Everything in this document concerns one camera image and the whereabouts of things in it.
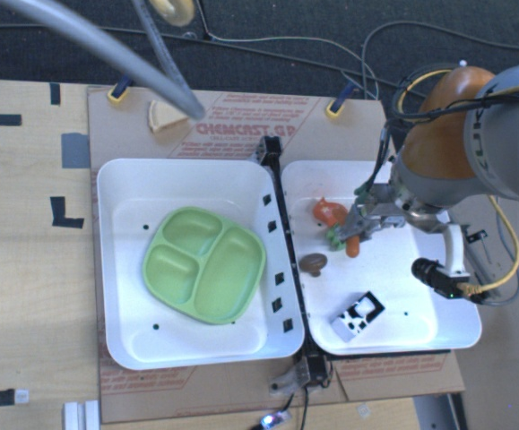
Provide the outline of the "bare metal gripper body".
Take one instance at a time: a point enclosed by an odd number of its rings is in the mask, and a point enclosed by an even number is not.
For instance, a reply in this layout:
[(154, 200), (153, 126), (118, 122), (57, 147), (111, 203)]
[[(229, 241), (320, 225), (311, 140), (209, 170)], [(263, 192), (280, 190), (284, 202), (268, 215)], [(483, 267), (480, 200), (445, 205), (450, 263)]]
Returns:
[(436, 234), (442, 233), (445, 228), (444, 222), (438, 217), (443, 209), (424, 203), (404, 185), (364, 185), (355, 194), (354, 205), (361, 214), (361, 229), (368, 224), (378, 225), (376, 232), (410, 225), (427, 234)]

